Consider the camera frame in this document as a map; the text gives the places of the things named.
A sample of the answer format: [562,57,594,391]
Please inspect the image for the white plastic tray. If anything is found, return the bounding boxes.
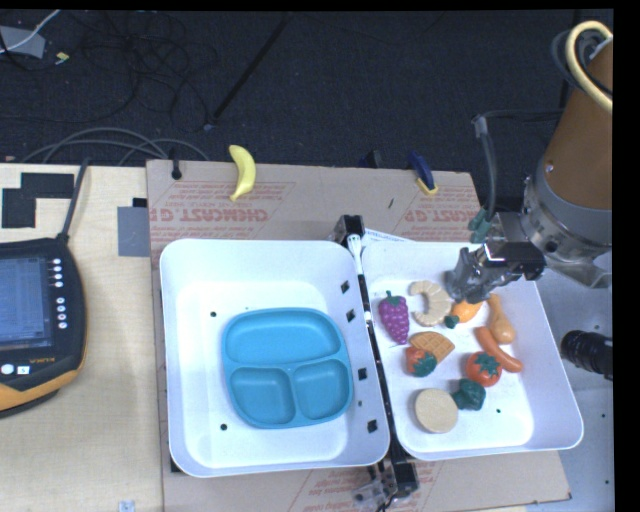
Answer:
[360,233,585,463]
[158,237,392,479]

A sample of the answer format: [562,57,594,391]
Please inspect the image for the brown cardboard board red print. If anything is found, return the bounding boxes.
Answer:
[145,158,573,512]

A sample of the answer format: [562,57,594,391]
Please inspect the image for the white printed paper label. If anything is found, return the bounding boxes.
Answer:
[363,227,417,245]

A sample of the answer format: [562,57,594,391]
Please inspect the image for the thin black and white rod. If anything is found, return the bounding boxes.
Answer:
[347,233,404,471]

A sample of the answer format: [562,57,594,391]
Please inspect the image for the orange fruit with green leaf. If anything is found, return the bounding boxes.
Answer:
[443,298,485,330]

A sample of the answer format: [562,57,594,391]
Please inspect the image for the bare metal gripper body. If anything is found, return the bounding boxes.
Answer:
[481,207,612,291]

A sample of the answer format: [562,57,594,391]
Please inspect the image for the tan chicken drumstick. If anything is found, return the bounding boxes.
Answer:
[487,292,517,345]

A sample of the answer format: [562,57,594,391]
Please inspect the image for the red strawberry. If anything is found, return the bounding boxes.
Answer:
[404,345,439,378]

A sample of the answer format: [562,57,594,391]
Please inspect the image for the yellow waffle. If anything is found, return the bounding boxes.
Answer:
[408,330,456,363]

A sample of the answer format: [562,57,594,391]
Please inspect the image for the beige round biscuit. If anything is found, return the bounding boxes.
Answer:
[413,388,460,435]

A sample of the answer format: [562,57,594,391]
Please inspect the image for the black block with thin wires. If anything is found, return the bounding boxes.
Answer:
[388,460,420,499]
[335,214,365,245]

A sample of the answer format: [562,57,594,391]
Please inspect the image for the red tomato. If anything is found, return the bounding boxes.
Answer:
[465,350,504,389]

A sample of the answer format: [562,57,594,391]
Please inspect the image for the green broccoli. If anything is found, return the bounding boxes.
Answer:
[451,378,487,412]

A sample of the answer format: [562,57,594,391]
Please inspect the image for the blue divided plate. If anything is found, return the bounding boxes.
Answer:
[220,307,355,430]

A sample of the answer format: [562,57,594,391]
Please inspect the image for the beige croissant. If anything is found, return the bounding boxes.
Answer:
[407,279,454,328]

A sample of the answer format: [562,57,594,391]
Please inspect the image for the purple grapes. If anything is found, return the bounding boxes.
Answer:
[377,290,411,346]

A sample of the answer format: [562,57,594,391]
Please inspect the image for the yellow banana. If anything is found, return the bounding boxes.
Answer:
[227,144,257,203]

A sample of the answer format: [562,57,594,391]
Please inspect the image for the black cylinder on white bracket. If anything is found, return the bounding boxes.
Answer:
[547,249,614,383]

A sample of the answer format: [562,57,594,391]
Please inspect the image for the orange sausage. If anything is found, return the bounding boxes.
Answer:
[473,325,525,374]

